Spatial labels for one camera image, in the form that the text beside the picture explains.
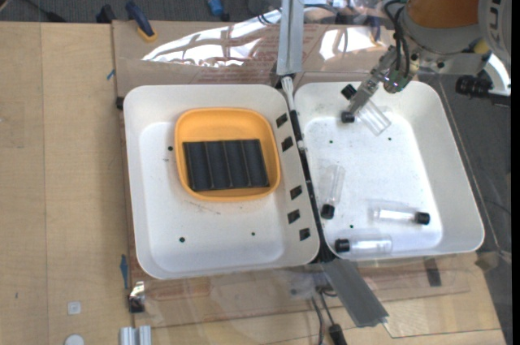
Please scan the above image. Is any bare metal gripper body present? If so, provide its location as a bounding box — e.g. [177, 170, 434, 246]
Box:
[368, 45, 420, 94]

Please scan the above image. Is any clear plastic bottle black cap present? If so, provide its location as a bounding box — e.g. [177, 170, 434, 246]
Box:
[340, 98, 392, 137]
[334, 235, 393, 256]
[319, 164, 347, 221]
[366, 204, 431, 226]

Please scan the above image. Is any white plastic tray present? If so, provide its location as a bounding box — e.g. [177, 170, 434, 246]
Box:
[292, 80, 486, 261]
[123, 84, 321, 281]

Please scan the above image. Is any orange plate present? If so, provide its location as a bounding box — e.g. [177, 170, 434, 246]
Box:
[174, 107, 282, 202]

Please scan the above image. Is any black ribbed rack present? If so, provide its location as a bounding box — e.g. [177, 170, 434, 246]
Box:
[182, 138, 271, 192]

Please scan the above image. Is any blue bottle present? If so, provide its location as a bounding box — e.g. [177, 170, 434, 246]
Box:
[203, 0, 225, 17]

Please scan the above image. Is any black cylinder on white bracket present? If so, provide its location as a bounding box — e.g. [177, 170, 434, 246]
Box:
[454, 59, 512, 100]

